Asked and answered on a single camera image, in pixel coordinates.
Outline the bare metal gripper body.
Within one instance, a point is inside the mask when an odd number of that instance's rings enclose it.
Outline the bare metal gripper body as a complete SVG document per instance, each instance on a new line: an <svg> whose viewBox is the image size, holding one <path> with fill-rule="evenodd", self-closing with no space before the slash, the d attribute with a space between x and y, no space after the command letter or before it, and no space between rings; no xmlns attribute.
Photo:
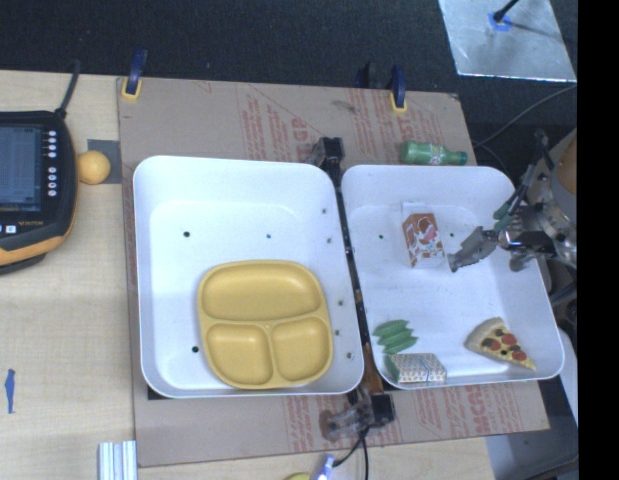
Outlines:
<svg viewBox="0 0 619 480"><path fill-rule="evenodd" d="M529 167L498 210L498 245L577 267L576 177L561 167Z"/></svg>

